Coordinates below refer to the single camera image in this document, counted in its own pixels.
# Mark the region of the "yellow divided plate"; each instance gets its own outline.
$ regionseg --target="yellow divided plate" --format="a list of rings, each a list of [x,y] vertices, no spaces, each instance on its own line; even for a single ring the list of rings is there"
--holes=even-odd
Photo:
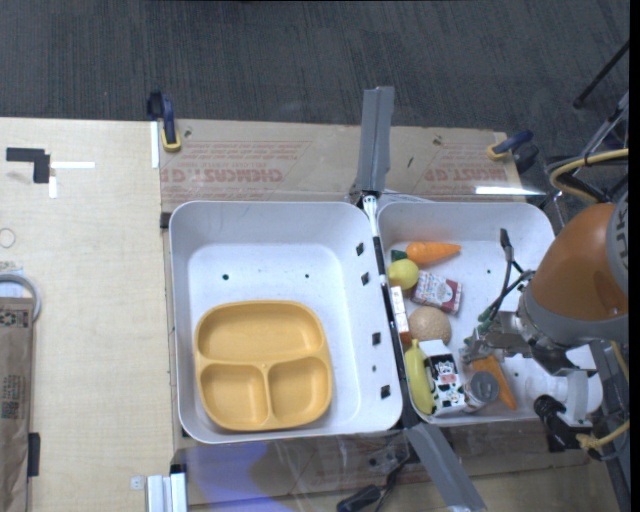
[[[221,427],[297,427],[319,418],[331,402],[324,330],[298,302],[232,302],[210,309],[196,326],[194,356],[202,405]]]

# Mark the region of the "potato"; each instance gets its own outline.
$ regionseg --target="potato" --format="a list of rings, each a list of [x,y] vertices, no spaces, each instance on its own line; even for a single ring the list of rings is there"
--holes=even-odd
[[[418,341],[438,339],[445,345],[451,341],[447,314],[432,306],[421,306],[409,315],[409,330]]]

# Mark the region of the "yellow banana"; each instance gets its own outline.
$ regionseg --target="yellow banana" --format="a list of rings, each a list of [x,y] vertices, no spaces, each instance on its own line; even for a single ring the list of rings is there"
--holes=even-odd
[[[433,393],[425,372],[424,357],[415,338],[411,340],[411,347],[404,353],[404,364],[413,403],[420,412],[431,414],[434,406]]]

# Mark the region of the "orange carrot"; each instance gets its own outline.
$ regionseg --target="orange carrot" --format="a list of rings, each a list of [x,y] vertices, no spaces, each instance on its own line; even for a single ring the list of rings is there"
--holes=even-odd
[[[477,372],[485,371],[489,372],[493,375],[498,381],[498,385],[500,386],[500,391],[498,392],[498,398],[512,411],[515,411],[517,408],[516,399],[513,398],[511,394],[511,390],[509,389],[509,384],[507,384],[507,379],[505,379],[502,370],[500,369],[500,364],[495,356],[490,355],[483,359],[474,359],[471,361],[471,365],[473,369]]]
[[[416,265],[435,263],[460,252],[458,244],[446,244],[443,242],[411,242],[405,252],[407,258]]]

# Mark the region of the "brown paper bag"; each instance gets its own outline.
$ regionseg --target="brown paper bag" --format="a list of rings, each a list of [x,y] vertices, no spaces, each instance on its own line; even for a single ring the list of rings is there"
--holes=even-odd
[[[0,297],[0,512],[27,509],[33,300]]]

